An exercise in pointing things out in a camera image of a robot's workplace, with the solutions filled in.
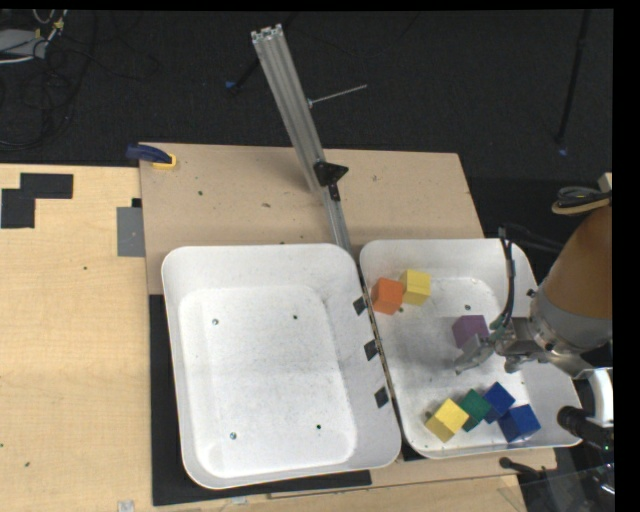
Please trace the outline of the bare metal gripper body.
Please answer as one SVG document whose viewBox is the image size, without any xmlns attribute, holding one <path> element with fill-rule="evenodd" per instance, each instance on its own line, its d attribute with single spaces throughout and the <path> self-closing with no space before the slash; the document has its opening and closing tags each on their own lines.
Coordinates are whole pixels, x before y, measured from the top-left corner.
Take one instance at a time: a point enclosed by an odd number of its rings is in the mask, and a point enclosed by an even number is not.
<svg viewBox="0 0 640 512">
<path fill-rule="evenodd" d="M 551 364 L 571 378 L 589 378 L 595 367 L 582 354 L 585 349 L 535 317 L 498 317 L 492 322 L 494 352 L 503 357 L 528 354 L 528 363 Z"/>
</svg>

